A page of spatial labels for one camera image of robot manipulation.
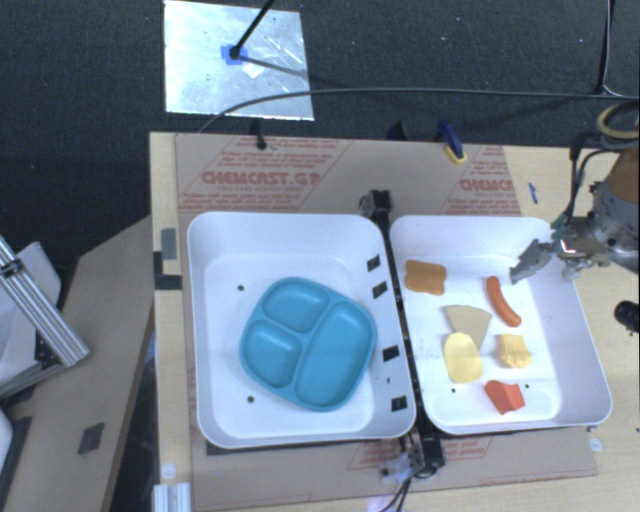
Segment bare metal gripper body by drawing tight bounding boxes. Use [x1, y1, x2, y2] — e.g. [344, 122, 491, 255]
[551, 217, 640, 274]

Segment orange toy sausage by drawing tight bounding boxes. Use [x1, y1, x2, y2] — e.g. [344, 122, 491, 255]
[485, 275, 523, 329]

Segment tan toy pizza slice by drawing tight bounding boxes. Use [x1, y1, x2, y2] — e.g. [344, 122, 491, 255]
[444, 304, 494, 350]

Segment white plastic tray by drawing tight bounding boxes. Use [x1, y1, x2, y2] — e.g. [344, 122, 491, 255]
[388, 214, 614, 436]
[186, 210, 418, 449]

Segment yellow ridged toy food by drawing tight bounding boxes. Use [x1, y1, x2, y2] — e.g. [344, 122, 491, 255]
[497, 333, 533, 369]

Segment orange toy bread slice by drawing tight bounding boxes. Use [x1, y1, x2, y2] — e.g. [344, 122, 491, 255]
[404, 259, 448, 297]

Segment pale yellow oval toy chip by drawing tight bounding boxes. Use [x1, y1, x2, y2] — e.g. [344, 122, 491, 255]
[442, 331, 485, 385]

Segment thin black rod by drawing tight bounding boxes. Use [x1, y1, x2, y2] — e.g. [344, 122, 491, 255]
[375, 212, 437, 441]

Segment orange red toy wedge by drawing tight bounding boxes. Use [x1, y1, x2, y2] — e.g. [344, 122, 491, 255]
[483, 379, 526, 416]

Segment blue divided plate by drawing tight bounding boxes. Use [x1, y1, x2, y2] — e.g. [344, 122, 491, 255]
[238, 276, 378, 413]

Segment brown cardboard board red print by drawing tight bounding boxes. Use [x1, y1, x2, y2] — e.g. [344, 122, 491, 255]
[174, 131, 600, 502]

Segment black block with wires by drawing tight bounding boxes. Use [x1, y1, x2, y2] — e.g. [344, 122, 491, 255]
[416, 433, 447, 480]
[358, 188, 393, 219]

